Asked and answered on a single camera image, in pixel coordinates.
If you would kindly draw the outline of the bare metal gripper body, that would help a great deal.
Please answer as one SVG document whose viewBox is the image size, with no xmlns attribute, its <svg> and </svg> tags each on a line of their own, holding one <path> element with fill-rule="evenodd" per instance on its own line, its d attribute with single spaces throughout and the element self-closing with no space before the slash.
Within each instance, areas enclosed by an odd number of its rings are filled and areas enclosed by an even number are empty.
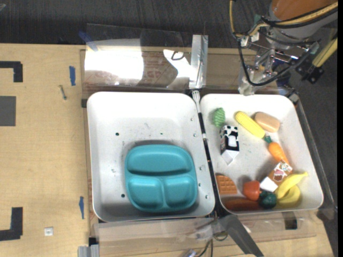
<svg viewBox="0 0 343 257">
<path fill-rule="evenodd" d="M 260 27 L 250 32 L 250 35 L 240 39 L 243 48 L 258 53 L 275 55 L 275 60 L 290 63 L 307 54 L 314 55 L 319 49 L 319 43 L 309 38 L 297 39 L 276 28 Z"/>
</svg>

